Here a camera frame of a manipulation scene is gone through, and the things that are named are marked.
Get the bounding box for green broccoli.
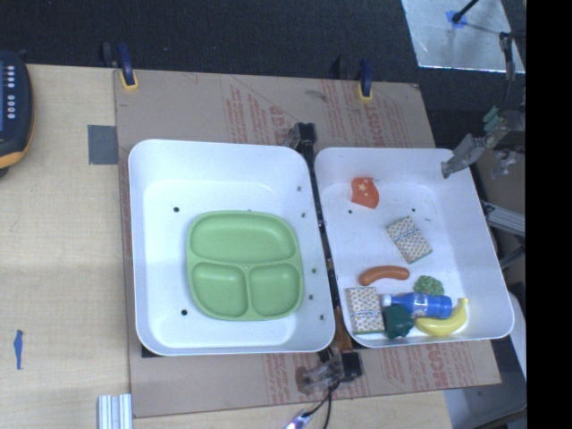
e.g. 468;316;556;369
412;274;446;297

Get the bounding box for orange patterned white carton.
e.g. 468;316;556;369
344;286;386;335
385;214;433;265

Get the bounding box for green divided plate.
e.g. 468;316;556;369
186;210;305;322

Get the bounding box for dark green lumpy toy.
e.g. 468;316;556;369
382;304;416;341

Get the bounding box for yellow banana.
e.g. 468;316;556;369
414;297;469;337

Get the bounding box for black block with thin wires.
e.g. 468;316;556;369
297;349;363;395
281;122;318;152

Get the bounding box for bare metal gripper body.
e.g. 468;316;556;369
485;109;527;152

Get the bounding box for brown cardboard board red print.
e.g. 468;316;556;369
114;69;502;418

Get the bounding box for orange pizza slice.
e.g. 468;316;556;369
350;176;380;208

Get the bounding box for orange sausage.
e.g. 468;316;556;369
358;265;410;287

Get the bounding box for thin black rod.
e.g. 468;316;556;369
306;146;346;353

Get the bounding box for white plastic tray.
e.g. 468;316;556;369
314;147;516;349
128;139;336;357

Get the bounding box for blue bottle white cap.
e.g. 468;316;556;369
380;291;453;320

